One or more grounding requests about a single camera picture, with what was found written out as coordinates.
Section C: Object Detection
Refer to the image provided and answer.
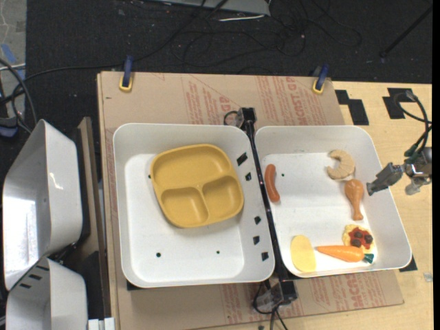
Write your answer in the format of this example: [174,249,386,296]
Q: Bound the brown toy chicken drumstick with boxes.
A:
[344,178,365,221]

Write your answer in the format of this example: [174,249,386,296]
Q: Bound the thin black rod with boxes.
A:
[243,120,292,283]

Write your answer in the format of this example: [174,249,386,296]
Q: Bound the yellow divided plate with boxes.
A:
[149,144,245,229]

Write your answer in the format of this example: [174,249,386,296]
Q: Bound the toy spaghetti with meatballs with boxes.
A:
[342,223,375,249]

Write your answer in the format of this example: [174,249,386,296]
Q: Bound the black block with thin wires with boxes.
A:
[263,280,298,311]
[236,107,258,129]

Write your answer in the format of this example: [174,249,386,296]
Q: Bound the orange toy sausage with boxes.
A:
[263,163,281,204]

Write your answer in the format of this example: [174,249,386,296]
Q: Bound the orange toy carrot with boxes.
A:
[316,245,375,264]

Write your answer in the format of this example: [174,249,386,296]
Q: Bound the pale yellow oval slice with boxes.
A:
[289,234,317,273]

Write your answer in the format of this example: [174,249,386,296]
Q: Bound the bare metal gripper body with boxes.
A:
[402,146,433,185]

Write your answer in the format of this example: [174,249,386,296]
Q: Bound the white plastic tray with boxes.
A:
[112,122,276,289]
[254,124,413,278]

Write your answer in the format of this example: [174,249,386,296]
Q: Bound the brown cardboard board red print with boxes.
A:
[96,70,405,330]

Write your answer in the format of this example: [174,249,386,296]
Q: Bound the beige toy croissant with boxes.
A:
[325,149,356,181]

